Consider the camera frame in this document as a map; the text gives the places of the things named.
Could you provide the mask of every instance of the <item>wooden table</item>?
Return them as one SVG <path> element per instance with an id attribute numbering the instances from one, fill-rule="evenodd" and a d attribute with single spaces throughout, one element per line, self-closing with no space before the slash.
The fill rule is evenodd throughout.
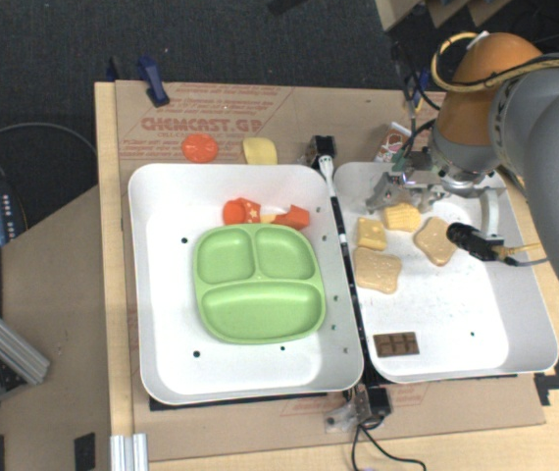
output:
<path id="1" fill-rule="evenodd" d="M 322 95 L 333 89 L 321 89 Z M 347 89 L 345 96 L 359 91 Z M 112 83 L 95 85 L 97 143 L 99 153 L 99 188 L 104 263 L 104 289 L 107 324 L 109 395 L 112 435 L 130 436 L 135 432 L 129 344 L 127 332 L 127 295 L 123 236 L 122 201 L 117 140 L 116 88 Z M 518 214 L 524 240 L 535 237 L 534 226 L 524 198 L 513 189 L 513 207 Z M 559 340 L 559 284 L 548 264 L 536 268 L 539 285 L 545 296 L 550 318 Z M 551 405 L 544 408 L 546 424 L 505 430 L 491 430 L 435 437 L 386 441 L 384 447 L 393 455 L 422 459 L 431 471 L 455 469 L 521 470 L 559 469 L 559 391 L 552 391 Z M 418 469 L 385 459 L 371 445 L 358 444 L 357 459 L 361 468 Z M 351 469 L 350 445 L 323 445 L 288 450 L 203 457 L 156 462 L 152 470 L 198 471 Z"/>

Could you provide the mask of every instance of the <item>blue object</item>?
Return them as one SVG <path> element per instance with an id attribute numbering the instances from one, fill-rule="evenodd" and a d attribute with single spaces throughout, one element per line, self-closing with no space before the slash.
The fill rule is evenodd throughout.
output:
<path id="1" fill-rule="evenodd" d="M 171 102 L 164 90 L 157 63 L 149 56 L 141 56 L 138 59 L 138 72 L 140 78 L 149 84 L 146 93 L 156 107 L 168 105 Z"/>

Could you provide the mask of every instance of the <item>white tray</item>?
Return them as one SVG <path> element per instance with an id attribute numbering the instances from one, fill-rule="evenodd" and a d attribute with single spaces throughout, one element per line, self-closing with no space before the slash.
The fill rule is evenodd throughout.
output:
<path id="1" fill-rule="evenodd" d="M 223 224 L 223 205 L 246 197 L 263 213 L 310 211 L 304 234 L 327 300 L 322 327 L 286 343 L 241 345 L 212 336 L 199 316 L 195 241 Z M 166 404 L 328 393 L 355 385 L 363 356 L 338 235 L 323 178 L 304 166 L 149 164 L 128 185 L 136 273 L 140 371 Z"/>
<path id="2" fill-rule="evenodd" d="M 370 215 L 365 200 L 391 164 L 350 163 L 334 175 L 350 252 L 356 247 L 356 224 Z M 501 190 L 498 232 L 506 244 L 523 244 L 505 191 L 495 175 L 482 186 Z M 437 201 L 425 221 L 438 216 L 448 223 L 481 227 L 478 199 L 452 196 Z M 386 231 L 385 253 L 402 260 L 398 288 L 387 295 L 357 288 L 372 363 L 395 383 L 482 377 L 551 368 L 558 358 L 554 331 L 530 267 L 484 263 L 458 250 L 436 267 L 413 243 L 413 234 Z M 374 336 L 415 333 L 419 354 L 378 357 Z"/>

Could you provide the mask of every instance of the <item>divided green plate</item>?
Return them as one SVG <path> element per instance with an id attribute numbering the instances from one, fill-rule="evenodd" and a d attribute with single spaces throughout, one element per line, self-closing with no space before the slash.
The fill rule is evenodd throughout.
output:
<path id="1" fill-rule="evenodd" d="M 218 227 L 196 243 L 197 305 L 206 328 L 233 343 L 302 339 L 326 315 L 321 271 L 308 239 L 290 227 Z"/>

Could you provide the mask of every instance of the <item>black floor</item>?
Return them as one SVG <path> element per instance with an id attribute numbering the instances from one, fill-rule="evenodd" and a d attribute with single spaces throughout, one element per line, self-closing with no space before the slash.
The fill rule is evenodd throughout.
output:
<path id="1" fill-rule="evenodd" d="M 435 29 L 418 7 L 389 33 L 374 0 L 307 0 L 281 13 L 272 2 L 0 0 L 0 129 L 56 124 L 93 142 L 93 84 L 112 56 L 131 78 L 149 54 L 165 80 L 396 88 L 394 41 L 422 67 L 460 31 L 559 33 L 559 0 L 514 0 L 480 29 L 466 10 Z M 559 37 L 538 47 L 559 51 Z M 51 128 L 0 134 L 0 165 L 31 225 L 96 184 L 89 148 Z"/>

